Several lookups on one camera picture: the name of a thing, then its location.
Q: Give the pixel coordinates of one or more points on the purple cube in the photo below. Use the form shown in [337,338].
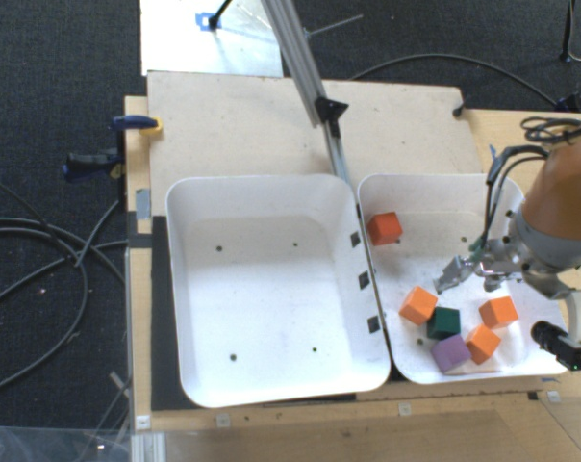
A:
[450,353]

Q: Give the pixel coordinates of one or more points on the white plastic tray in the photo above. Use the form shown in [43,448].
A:
[430,263]
[266,301]

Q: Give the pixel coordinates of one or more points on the orange cube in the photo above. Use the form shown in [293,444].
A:
[483,343]
[417,305]
[498,312]

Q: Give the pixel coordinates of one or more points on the pale wood board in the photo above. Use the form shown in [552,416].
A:
[242,128]

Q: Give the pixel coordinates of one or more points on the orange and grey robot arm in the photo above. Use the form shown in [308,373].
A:
[564,195]

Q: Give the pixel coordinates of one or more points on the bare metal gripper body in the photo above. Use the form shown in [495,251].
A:
[504,255]

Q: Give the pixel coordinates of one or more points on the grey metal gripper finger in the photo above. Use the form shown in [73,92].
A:
[492,283]
[454,274]

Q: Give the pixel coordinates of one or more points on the red-orange cube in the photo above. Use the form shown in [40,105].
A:
[384,228]

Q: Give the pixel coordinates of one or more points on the black cylinder on white bracket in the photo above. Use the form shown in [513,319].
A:
[557,340]

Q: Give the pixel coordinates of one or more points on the dark green cube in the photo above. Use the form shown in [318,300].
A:
[443,323]

